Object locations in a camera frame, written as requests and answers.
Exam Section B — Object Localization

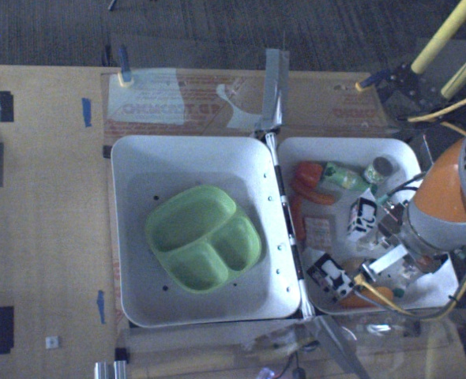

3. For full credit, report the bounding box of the red-orange toy pepper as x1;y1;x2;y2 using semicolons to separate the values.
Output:
294;160;325;190

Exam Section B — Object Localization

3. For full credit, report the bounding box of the thin black and white rod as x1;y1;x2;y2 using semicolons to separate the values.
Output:
264;132;316;318

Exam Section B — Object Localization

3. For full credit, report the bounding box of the white plastic tray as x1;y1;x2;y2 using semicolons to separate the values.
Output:
276;136;460;316
110;134;303;328

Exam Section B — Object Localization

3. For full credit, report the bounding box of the orange toy sausage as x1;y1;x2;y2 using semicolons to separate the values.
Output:
289;177;337;206
288;193;307;242

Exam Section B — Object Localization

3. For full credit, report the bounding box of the orange carrot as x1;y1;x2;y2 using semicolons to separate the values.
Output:
338;286;406;310

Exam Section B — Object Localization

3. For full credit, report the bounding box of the small green can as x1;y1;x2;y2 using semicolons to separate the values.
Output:
363;156;394;185

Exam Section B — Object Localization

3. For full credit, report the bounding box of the black and white carton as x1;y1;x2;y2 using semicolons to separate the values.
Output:
306;252;355;302
346;197;378;245

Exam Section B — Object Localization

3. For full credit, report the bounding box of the brown cardboard board red print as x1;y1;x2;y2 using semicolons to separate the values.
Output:
100;68;461;355

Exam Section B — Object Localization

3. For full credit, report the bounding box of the pink square biscuit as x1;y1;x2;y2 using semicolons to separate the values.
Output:
303;216;333;251

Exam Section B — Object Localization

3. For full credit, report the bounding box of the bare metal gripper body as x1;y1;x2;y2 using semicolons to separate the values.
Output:
377;201;449;275

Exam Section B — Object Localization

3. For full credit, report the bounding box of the green divided plate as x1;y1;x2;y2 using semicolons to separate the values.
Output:
144;184;263;295

